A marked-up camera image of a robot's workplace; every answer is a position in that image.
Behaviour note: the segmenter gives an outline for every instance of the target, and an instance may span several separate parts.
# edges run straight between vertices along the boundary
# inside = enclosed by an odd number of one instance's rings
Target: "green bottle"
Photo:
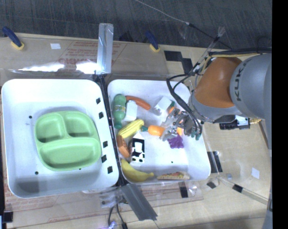
[[[126,115],[126,97],[124,95],[118,94],[114,97],[114,107],[113,107],[113,117],[114,117],[114,127],[116,129],[122,128],[122,120]]]

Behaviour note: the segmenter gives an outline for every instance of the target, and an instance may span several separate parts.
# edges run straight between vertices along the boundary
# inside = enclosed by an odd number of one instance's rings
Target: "green divided plate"
[[[80,111],[44,114],[35,124],[41,162],[51,170],[80,169],[101,156],[101,143],[93,120]]]

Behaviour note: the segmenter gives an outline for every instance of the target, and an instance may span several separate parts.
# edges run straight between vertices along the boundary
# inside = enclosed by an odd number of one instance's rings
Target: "drain hole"
[[[108,169],[108,174],[111,173],[111,172],[113,172],[112,166],[109,166],[107,169]]]
[[[102,163],[104,163],[106,160],[107,160],[107,156],[106,155],[102,156]]]

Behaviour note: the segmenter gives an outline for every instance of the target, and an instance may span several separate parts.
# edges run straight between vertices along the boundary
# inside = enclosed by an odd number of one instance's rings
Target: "white tray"
[[[179,84],[175,92],[186,102],[190,97],[188,88]],[[158,101],[166,96],[175,101],[171,96],[165,81],[149,80],[114,80],[108,85],[110,105],[117,94],[132,95],[147,101],[153,108]],[[144,125],[160,125],[165,121],[167,113],[156,116],[153,112],[138,107],[137,118],[144,120]],[[176,171],[186,171],[191,180],[202,180],[208,178],[211,173],[211,166],[207,156],[206,147],[202,136],[198,141],[195,138],[182,136],[184,148],[171,149],[167,141],[162,141],[158,136],[151,136],[147,132],[141,132],[145,139],[145,163],[137,167],[144,172],[154,172],[156,176]],[[152,178],[138,184],[158,184],[167,181]]]
[[[102,92],[96,83],[10,80],[2,87],[2,107],[8,185],[14,195],[41,197],[103,189],[117,182],[119,171],[111,133]],[[35,145],[35,122],[43,114],[63,110],[82,111],[92,118],[101,141],[103,162],[100,158],[91,166],[71,171],[52,171],[42,164]]]

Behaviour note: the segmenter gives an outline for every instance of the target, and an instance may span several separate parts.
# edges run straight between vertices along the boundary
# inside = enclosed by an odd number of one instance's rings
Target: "gray carpet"
[[[160,44],[207,47],[224,27],[216,48],[272,44],[272,0],[0,0],[0,36],[7,26],[15,32],[96,39],[101,22],[114,25],[115,40],[129,32],[143,42],[150,30]]]

